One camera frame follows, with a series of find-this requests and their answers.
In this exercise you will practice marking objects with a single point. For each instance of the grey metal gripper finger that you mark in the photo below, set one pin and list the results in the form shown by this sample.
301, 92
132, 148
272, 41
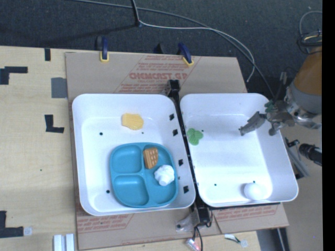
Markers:
252, 123
274, 128

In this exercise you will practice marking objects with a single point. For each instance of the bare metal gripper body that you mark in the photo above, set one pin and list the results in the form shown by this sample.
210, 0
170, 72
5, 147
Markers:
282, 115

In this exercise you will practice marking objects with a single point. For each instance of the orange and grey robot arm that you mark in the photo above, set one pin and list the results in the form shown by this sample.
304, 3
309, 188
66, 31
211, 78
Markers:
308, 82

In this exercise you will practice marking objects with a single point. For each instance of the white plastic tray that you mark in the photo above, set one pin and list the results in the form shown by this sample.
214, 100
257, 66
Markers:
235, 161
94, 153

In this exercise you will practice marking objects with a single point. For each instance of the green toy lettuce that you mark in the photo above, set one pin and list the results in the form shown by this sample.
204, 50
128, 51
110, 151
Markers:
194, 136

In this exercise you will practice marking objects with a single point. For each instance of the white ball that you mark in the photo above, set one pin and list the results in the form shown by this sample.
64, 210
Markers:
254, 191

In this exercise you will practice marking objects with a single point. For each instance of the thin black rod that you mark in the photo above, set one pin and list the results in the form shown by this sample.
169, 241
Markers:
189, 150

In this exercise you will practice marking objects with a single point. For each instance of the white toy cauliflower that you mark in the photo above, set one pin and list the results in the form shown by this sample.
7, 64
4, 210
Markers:
164, 175

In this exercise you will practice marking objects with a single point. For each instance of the orange toy waffle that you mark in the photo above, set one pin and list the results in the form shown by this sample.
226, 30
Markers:
151, 158

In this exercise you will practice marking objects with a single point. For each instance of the yellow toy biscuit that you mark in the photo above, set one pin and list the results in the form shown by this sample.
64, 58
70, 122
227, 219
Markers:
132, 121

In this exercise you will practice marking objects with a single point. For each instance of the blue divided plate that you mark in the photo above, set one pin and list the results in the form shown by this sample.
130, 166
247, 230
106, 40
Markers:
128, 176

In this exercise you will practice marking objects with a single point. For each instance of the brown cardboard board red print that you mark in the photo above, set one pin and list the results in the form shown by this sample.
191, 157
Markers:
104, 77

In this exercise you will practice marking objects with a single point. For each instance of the black cylinder on white bracket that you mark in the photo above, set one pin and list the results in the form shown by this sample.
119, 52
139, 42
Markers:
310, 152

